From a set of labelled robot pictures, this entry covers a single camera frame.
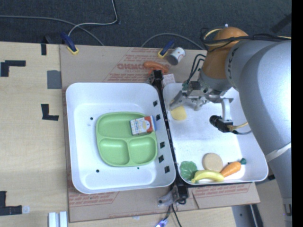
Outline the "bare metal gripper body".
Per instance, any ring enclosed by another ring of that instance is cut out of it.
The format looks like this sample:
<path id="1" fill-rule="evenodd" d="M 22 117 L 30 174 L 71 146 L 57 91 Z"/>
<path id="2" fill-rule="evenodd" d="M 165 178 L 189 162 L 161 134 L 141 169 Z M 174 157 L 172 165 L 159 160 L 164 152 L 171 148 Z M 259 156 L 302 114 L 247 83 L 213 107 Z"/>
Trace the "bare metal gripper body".
<path id="1" fill-rule="evenodd" d="M 202 104 L 207 102 L 220 103 L 231 87 L 232 85 L 227 80 L 184 81 L 182 93 L 186 98 Z"/>

